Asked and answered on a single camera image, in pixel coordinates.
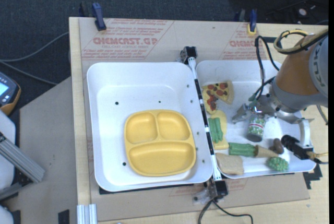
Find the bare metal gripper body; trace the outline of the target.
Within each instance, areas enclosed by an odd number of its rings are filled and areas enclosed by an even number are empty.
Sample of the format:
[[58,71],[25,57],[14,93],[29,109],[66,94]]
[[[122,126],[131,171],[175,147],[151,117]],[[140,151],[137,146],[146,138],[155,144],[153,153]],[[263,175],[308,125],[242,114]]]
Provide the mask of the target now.
[[298,111],[284,105],[276,96],[266,94],[260,96],[257,102],[257,109],[263,115],[273,116],[288,123],[300,123],[304,120]]

